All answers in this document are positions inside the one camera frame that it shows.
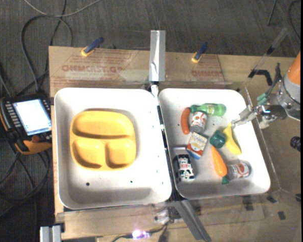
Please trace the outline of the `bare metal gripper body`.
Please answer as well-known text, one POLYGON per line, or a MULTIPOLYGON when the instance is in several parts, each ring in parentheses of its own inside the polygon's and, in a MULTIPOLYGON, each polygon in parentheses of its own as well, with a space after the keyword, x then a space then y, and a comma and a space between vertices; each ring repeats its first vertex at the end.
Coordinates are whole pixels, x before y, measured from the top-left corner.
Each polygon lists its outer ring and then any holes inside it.
POLYGON ((264 92, 257 97, 257 105, 261 109, 261 114, 268 119, 290 117, 300 121, 300 103, 287 91, 280 89, 276 93, 264 92))

